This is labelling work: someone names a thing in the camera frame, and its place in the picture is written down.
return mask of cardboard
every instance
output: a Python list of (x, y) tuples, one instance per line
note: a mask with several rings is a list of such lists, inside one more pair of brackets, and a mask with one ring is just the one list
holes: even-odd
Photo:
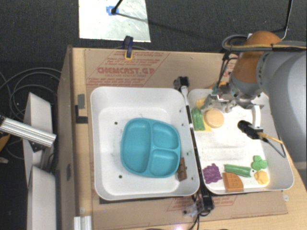
[[(69, 119), (72, 121), (72, 128), (66, 122), (62, 124), (60, 133), (63, 136), (67, 135), (66, 141), (62, 141), (59, 147), (66, 150), (61, 153), (64, 158), (60, 159), (59, 164), (62, 229), (71, 229), (70, 223), (73, 223), (74, 213), (77, 216), (91, 215), (95, 230), (192, 223), (194, 219), (183, 214), (184, 209), (193, 204), (190, 196), (123, 202), (105, 202), (99, 199), (93, 183), (94, 160), (89, 96), (94, 88), (101, 85), (172, 88), (173, 81), (178, 76), (189, 77), (189, 90), (208, 88), (217, 80), (223, 55), (134, 51), (133, 60), (126, 61), (124, 50), (85, 48), (72, 48), (68, 51), (68, 55), (70, 57), (66, 57), (63, 68), (65, 75), (61, 77), (61, 81), (68, 84), (67, 74), (70, 71), (71, 88), (66, 86), (70, 89), (70, 93), (65, 89), (64, 84), (60, 84), (59, 87), (65, 92), (60, 96), (60, 101), (65, 102), (61, 104), (60, 117), (65, 118), (67, 122)], [(80, 95), (86, 101), (85, 105), (81, 104), (79, 109), (78, 96)], [(77, 116), (83, 117), (88, 124), (76, 122)], [(62, 178), (66, 174), (62, 171), (68, 164), (73, 166), (74, 180), (66, 182), (66, 178)], [(215, 197), (214, 202), (215, 209), (208, 217), (202, 218), (202, 221), (287, 213), (280, 191), (220, 196)]]

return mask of teal plate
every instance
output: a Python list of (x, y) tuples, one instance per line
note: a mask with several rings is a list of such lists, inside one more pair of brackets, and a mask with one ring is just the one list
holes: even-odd
[(135, 118), (125, 126), (120, 159), (125, 169), (134, 174), (163, 178), (177, 171), (180, 150), (179, 134), (173, 126)]

